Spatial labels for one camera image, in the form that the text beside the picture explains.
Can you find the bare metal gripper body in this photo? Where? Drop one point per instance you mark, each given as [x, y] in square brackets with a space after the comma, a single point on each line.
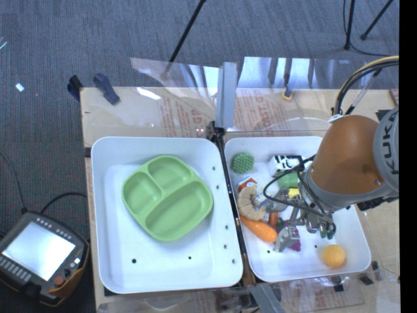
[311, 220]

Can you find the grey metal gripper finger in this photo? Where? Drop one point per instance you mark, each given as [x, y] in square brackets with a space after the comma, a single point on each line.
[281, 244]
[292, 233]

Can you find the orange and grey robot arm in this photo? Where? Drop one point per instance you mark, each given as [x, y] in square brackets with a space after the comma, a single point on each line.
[345, 155]

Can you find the purple grapes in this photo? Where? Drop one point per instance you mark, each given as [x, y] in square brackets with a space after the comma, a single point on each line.
[296, 246]

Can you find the red sausage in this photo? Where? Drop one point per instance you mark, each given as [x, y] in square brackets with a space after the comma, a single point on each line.
[273, 219]

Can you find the orange carrot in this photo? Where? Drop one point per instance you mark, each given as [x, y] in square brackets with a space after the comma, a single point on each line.
[260, 230]

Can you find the white plastic tray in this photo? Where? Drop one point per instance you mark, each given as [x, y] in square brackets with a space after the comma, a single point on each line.
[293, 266]
[169, 266]

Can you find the yellow cube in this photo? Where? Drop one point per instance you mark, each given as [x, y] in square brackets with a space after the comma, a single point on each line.
[294, 192]

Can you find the orange ball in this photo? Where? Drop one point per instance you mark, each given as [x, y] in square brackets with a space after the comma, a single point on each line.
[334, 256]

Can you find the green block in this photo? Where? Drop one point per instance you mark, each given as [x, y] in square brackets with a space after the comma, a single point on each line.
[288, 180]

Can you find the beige ridged biscuit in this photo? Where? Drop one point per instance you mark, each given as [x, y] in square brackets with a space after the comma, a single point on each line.
[249, 205]

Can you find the black and white carton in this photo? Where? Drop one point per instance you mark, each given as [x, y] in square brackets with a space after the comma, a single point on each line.
[283, 162]

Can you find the orange and white carton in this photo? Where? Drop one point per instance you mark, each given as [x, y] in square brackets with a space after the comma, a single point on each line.
[247, 183]

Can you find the green bumpy ball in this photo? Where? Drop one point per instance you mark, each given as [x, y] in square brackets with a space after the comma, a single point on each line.
[243, 163]

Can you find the green divided plate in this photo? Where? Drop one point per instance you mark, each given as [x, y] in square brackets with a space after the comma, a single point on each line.
[169, 197]

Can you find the brown cardboard board red print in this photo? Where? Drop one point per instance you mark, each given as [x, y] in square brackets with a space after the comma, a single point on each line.
[130, 116]

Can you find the black tripod stand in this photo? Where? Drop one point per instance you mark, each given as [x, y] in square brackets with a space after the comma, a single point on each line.
[190, 21]
[350, 15]

